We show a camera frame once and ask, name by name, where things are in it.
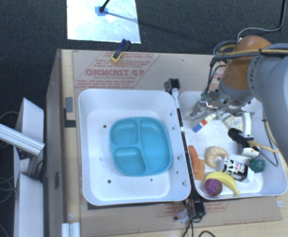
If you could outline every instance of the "blue divided plate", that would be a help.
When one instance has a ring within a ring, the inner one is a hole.
[[[172,164],[172,151],[165,126],[155,118],[125,118],[110,129],[115,167],[129,176],[161,174]]]

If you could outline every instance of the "toy food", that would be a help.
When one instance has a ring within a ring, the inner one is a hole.
[[[197,151],[195,150],[193,146],[188,146],[188,150],[189,150],[189,154],[191,158],[193,174],[197,174],[200,168],[199,157],[198,157]]]
[[[222,192],[223,185],[217,179],[207,179],[204,184],[205,190],[212,196],[217,196]]]
[[[236,187],[236,182],[233,177],[231,177],[229,174],[226,174],[224,172],[211,172],[205,177],[205,180],[207,179],[217,179],[218,181],[222,182],[225,184],[228,188],[232,189],[236,195],[239,194],[239,191],[237,190]]]
[[[209,167],[216,168],[217,165],[214,163],[214,159],[217,157],[228,158],[228,153],[220,147],[210,147],[206,151],[205,162]]]
[[[252,159],[250,160],[250,165],[249,167],[253,170],[255,173],[260,173],[264,170],[266,166],[266,162],[262,159]]]
[[[236,181],[248,181],[253,182],[254,171],[243,163],[234,161],[232,159],[224,158],[216,168],[217,171],[222,171],[229,174]]]

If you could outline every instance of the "gray carpet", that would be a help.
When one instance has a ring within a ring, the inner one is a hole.
[[[275,29],[282,4],[282,0],[135,1],[142,43],[133,44],[130,51],[199,54],[210,54],[223,40],[235,40],[246,27]],[[66,0],[0,0],[0,115],[18,111],[23,97],[44,108],[57,48],[117,47],[68,40],[66,9]],[[288,42],[288,0],[282,31],[244,33],[248,34],[272,43]],[[12,170],[11,148],[7,148],[0,156],[0,176],[10,177]],[[13,198],[0,205],[0,222],[11,236],[13,212]]]

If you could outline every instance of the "purple toy fruit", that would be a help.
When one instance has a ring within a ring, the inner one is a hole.
[[[204,188],[206,191],[212,195],[212,196],[217,196],[222,192],[223,185],[220,181],[217,179],[207,179],[207,181],[204,184]]]

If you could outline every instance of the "blue tape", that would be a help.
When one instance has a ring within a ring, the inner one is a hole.
[[[94,8],[95,13],[96,13],[98,16],[105,16],[105,14],[109,14],[109,10],[108,10],[107,8],[104,8],[104,12],[103,12],[103,13],[100,13],[100,12],[99,12],[100,7],[101,7],[101,6],[97,6],[97,7]]]
[[[198,132],[202,129],[203,125],[201,123],[198,123],[195,127],[193,127],[194,132]]]

